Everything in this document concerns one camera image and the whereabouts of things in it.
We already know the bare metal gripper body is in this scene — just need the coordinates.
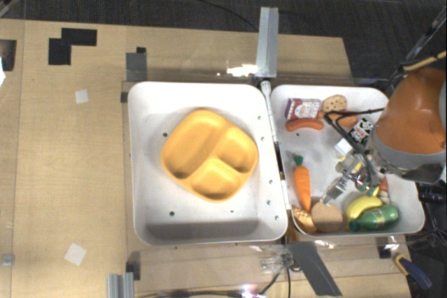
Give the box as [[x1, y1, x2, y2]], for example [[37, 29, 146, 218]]
[[335, 154, 378, 190]]

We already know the tan round bread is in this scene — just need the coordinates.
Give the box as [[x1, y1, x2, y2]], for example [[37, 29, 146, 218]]
[[310, 201, 344, 234]]

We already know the yellow banana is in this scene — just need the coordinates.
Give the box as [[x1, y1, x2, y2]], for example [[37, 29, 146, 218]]
[[345, 186, 384, 232]]

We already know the orange carrot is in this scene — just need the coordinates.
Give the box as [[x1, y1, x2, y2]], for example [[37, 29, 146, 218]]
[[292, 154, 313, 214]]

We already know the white plastic tray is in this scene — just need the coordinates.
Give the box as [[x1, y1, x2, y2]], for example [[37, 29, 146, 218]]
[[270, 84, 427, 238], [127, 81, 289, 247]]

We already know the red and white toy food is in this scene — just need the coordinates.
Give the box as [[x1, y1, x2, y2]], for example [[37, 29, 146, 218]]
[[378, 177, 391, 205]]

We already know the black and white carton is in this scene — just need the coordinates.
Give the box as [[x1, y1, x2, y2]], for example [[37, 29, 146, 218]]
[[349, 117, 373, 144]]

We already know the orange bread piece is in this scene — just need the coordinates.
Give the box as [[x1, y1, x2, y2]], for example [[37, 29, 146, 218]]
[[292, 207, 318, 235]]

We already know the orange sausage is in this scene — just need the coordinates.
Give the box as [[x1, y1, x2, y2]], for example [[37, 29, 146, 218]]
[[316, 110, 360, 131]]

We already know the green bottle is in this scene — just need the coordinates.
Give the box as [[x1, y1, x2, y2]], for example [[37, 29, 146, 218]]
[[349, 203, 400, 232]]

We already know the red sausage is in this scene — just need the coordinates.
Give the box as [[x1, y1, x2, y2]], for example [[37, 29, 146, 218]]
[[285, 117, 325, 133]]

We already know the brown biscuit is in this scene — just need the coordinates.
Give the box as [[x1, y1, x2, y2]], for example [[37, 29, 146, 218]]
[[321, 94, 348, 114]]

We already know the purple carton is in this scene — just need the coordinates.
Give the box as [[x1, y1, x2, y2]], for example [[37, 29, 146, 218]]
[[285, 97, 323, 121]]

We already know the thin black and white rod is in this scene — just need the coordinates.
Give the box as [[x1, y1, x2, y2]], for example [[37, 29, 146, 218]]
[[260, 80, 291, 211]]

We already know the orange divided plate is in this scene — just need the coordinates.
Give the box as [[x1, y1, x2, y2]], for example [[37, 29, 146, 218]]
[[160, 108, 260, 204]]

